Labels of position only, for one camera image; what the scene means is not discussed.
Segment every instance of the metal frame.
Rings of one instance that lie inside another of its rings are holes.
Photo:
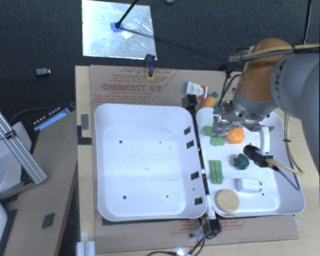
[[[32,183],[24,184],[21,182],[16,186],[8,189],[6,192],[0,194],[0,200],[7,199],[33,185],[40,184],[48,178],[47,174],[36,163],[31,153],[22,144],[21,140],[13,130],[9,122],[0,111],[0,138],[4,140],[7,147],[18,159],[26,173],[29,175]]]

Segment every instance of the metal plate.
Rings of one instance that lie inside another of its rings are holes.
[[[112,29],[130,4],[82,0],[83,55],[143,60],[156,55],[149,6],[135,5],[121,26]]]

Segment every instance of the white tray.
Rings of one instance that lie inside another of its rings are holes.
[[[233,166],[233,158],[243,153],[243,149],[249,143],[260,147],[260,135],[258,132],[250,132],[245,129],[244,141],[240,144],[231,144],[227,140],[224,146],[212,146],[210,137],[203,132],[204,126],[212,126],[213,111],[211,108],[202,108],[196,115],[199,129],[199,137],[203,160],[207,175],[208,187],[211,195],[211,204],[216,213],[226,218],[250,217],[265,215],[285,215],[298,214],[305,208],[306,202],[302,189],[295,190],[290,183],[278,172],[271,168],[260,168],[250,160],[250,164],[245,170],[238,170]],[[264,126],[274,126],[270,132],[270,152],[278,162],[289,166],[284,139],[284,129],[279,116],[272,112],[269,118],[262,122]],[[209,160],[221,160],[222,164],[222,184],[212,184],[210,181]],[[296,183],[292,172],[281,168],[281,170]],[[258,180],[262,184],[262,189],[256,193],[239,192],[237,181],[241,178]],[[225,212],[219,209],[216,204],[216,195],[222,189],[234,191],[239,198],[239,207],[234,212]]]
[[[95,111],[95,133],[98,208],[104,218],[189,219],[204,214],[207,202],[187,110],[103,104]]]

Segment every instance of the beige round object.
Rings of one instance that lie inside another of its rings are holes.
[[[230,189],[222,189],[217,193],[216,205],[224,212],[232,213],[239,207],[239,198]]]

